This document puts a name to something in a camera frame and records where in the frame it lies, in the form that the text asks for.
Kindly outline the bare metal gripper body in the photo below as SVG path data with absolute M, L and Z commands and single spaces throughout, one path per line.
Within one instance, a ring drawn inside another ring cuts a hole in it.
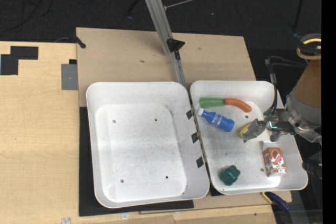
M 322 135 L 317 132 L 320 128 L 300 117 L 296 112 L 287 109 L 276 109 L 265 117 L 266 129 L 288 132 L 288 135 L 299 135 L 308 142 L 322 142 Z

